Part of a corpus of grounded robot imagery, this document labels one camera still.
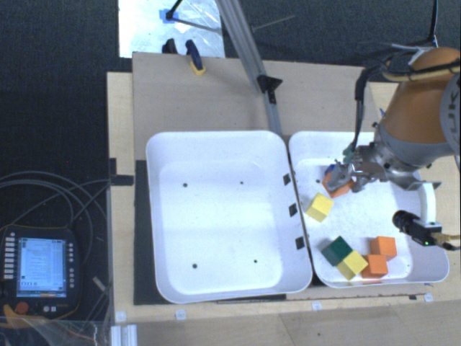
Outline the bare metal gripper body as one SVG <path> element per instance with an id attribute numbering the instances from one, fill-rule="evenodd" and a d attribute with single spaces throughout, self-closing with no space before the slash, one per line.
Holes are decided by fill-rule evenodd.
<path id="1" fill-rule="evenodd" d="M 416 167 L 398 159 L 383 143 L 357 147 L 351 161 L 352 176 L 369 173 L 372 182 L 392 182 L 403 190 L 417 190 L 422 186 L 416 171 Z"/>

